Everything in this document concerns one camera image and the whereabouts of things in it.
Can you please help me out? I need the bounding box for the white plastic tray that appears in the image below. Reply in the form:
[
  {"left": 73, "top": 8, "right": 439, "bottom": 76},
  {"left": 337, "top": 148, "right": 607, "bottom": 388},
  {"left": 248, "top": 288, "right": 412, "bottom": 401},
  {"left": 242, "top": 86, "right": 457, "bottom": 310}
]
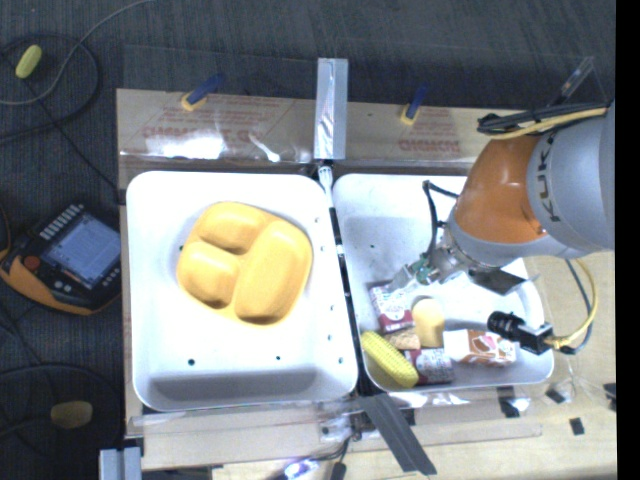
[
  {"left": 124, "top": 169, "right": 360, "bottom": 414},
  {"left": 330, "top": 172, "right": 557, "bottom": 396}
]

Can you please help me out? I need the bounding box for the black cylinder on white bracket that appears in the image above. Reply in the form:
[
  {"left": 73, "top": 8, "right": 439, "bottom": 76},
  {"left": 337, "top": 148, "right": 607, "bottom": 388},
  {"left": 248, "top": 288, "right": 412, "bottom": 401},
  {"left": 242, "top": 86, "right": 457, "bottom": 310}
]
[{"left": 468, "top": 265, "right": 556, "bottom": 357}]

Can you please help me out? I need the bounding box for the red and white packet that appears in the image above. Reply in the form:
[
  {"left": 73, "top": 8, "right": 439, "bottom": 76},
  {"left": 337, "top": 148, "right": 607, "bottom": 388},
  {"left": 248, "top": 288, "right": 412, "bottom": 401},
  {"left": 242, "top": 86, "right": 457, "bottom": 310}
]
[{"left": 368, "top": 281, "right": 417, "bottom": 334}]

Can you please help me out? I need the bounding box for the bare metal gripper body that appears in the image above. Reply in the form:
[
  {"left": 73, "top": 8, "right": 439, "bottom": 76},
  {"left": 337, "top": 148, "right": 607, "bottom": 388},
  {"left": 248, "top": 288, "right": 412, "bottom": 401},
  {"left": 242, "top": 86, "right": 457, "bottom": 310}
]
[{"left": 415, "top": 244, "right": 474, "bottom": 285}]

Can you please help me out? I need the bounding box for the yellow-green oval object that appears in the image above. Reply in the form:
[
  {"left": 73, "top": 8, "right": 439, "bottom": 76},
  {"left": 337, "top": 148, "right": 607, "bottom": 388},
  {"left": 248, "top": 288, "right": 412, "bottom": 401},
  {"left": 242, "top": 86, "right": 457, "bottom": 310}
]
[{"left": 14, "top": 43, "right": 44, "bottom": 80}]

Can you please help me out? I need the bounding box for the yellow corn cob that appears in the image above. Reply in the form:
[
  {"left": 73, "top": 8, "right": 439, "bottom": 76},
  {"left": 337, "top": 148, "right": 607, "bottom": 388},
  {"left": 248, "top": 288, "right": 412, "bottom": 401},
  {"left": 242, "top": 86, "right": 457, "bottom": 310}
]
[{"left": 360, "top": 329, "right": 421, "bottom": 390}]

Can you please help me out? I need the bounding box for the orange and white carton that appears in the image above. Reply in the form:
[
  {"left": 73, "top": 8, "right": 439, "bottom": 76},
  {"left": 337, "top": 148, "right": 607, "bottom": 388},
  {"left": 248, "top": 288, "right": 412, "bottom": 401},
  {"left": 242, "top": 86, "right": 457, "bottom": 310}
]
[{"left": 441, "top": 328, "right": 518, "bottom": 368}]

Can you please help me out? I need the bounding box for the yellow divided plate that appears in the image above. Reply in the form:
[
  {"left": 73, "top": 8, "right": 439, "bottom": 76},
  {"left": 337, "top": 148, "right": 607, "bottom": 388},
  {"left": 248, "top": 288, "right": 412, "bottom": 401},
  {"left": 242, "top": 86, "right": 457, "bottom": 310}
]
[{"left": 175, "top": 200, "right": 315, "bottom": 327}]

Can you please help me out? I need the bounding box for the dull yellow oval object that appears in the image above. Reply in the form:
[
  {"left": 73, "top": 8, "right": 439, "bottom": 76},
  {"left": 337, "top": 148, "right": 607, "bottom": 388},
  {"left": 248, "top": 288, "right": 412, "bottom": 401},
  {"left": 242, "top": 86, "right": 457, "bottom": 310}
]
[{"left": 49, "top": 399, "right": 95, "bottom": 430}]

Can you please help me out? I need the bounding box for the red and white can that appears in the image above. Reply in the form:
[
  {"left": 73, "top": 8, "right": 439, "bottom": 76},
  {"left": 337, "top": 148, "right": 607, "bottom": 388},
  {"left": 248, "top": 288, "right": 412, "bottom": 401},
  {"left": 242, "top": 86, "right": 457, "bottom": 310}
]
[{"left": 403, "top": 347, "right": 457, "bottom": 386}]

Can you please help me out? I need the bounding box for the brown cardboard board red print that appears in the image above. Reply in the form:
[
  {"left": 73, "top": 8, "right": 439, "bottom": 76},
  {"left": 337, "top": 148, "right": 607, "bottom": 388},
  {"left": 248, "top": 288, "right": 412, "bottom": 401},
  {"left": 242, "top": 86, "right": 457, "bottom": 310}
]
[{"left": 115, "top": 87, "right": 617, "bottom": 471}]

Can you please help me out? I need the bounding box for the pale yellow bread piece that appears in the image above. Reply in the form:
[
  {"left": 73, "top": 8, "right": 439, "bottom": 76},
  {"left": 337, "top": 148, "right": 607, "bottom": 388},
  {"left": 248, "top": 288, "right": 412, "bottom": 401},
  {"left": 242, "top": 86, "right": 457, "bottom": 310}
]
[{"left": 410, "top": 296, "right": 447, "bottom": 349}]

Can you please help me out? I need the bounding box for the brown biscuit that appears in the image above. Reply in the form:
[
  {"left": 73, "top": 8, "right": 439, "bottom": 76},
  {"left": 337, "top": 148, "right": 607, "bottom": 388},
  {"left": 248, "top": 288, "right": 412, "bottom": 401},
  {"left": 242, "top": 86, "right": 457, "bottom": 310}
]
[{"left": 384, "top": 329, "right": 422, "bottom": 352}]

